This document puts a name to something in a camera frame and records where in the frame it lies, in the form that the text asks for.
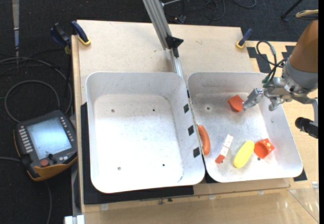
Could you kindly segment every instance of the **orange sausage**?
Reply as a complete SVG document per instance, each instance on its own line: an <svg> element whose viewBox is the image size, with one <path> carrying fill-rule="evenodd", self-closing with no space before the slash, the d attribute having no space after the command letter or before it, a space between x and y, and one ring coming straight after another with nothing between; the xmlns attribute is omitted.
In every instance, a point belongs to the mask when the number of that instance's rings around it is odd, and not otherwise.
<svg viewBox="0 0 324 224"><path fill-rule="evenodd" d="M203 125L198 125L198 131L200 138L202 140L202 151L204 152L204 155L208 155L211 150L211 142L209 140L208 133Z"/></svg>

